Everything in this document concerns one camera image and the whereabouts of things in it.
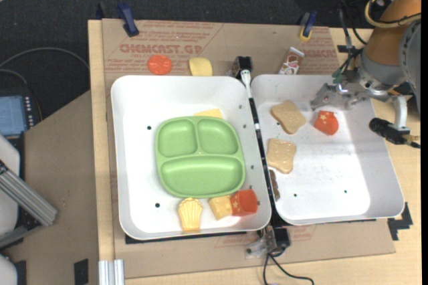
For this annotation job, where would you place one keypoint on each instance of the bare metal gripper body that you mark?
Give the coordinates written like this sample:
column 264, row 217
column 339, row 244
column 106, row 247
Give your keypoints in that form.
column 357, row 95

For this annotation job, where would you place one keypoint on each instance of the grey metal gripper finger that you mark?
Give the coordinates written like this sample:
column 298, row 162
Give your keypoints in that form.
column 327, row 89
column 319, row 102

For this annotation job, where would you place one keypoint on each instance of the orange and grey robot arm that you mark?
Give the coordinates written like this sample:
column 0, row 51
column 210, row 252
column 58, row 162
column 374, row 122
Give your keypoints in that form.
column 382, row 39

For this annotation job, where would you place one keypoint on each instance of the red cup with yellow stars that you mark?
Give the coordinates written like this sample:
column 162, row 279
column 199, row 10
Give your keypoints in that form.
column 326, row 123
column 245, row 203

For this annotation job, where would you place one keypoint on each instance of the tan bread slice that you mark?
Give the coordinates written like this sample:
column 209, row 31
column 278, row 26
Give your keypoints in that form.
column 281, row 156
column 288, row 117

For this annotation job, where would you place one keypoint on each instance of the brown and white packet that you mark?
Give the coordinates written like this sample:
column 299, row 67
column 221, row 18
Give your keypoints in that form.
column 291, row 61

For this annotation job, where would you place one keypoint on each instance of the thin black and white rod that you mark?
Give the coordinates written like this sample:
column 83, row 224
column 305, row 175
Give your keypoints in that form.
column 256, row 116

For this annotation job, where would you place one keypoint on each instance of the white plastic tray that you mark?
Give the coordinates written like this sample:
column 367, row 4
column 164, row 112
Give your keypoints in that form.
column 334, row 176
column 140, row 176

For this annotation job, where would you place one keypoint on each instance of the brown cardboard board red print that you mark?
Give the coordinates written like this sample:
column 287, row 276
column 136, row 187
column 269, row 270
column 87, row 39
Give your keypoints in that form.
column 267, row 39

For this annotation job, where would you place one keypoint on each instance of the yellow cheese slice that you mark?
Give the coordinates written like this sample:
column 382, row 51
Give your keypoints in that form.
column 210, row 113

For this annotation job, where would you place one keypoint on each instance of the pale yellow rounded piece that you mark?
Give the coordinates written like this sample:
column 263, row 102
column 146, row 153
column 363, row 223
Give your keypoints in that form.
column 200, row 67

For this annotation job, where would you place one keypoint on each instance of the green divided plate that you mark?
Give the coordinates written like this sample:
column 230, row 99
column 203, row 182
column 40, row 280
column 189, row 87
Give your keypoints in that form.
column 200, row 173

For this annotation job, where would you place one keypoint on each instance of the yellow cheese wedge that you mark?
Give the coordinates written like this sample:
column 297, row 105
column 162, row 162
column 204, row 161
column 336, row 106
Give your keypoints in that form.
column 220, row 207

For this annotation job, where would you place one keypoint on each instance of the orange round disc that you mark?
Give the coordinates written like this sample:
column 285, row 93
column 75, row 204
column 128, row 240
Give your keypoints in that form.
column 160, row 64

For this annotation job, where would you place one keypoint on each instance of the black cylinder on white bracket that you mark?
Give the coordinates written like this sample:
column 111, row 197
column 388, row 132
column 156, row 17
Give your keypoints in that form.
column 388, row 129

